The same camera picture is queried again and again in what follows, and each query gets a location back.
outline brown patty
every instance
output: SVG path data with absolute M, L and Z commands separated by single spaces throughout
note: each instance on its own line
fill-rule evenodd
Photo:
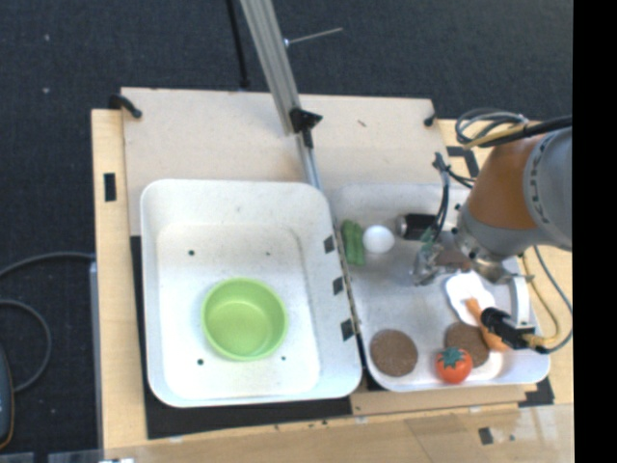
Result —
M 489 347 L 482 339 L 480 328 L 465 322 L 455 322 L 447 328 L 445 346 L 456 346 L 467 350 L 475 368 L 484 364 L 489 358 Z
M 370 341 L 370 356 L 384 374 L 400 377 L 416 367 L 416 344 L 401 331 L 385 329 Z

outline white egg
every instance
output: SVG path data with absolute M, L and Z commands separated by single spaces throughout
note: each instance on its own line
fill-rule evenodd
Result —
M 372 225 L 362 236 L 364 249 L 373 254 L 385 254 L 394 247 L 394 234 L 383 225 Z

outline tomato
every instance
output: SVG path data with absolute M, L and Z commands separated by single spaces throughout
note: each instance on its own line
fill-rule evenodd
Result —
M 455 346 L 440 351 L 435 361 L 437 374 L 450 384 L 459 384 L 467 379 L 472 367 L 473 362 L 468 351 Z

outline green bowl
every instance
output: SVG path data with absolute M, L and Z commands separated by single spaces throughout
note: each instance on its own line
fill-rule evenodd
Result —
M 201 306 L 201 327 L 216 351 L 233 360 L 271 355 L 285 339 L 285 305 L 265 283 L 232 278 L 208 291 Z

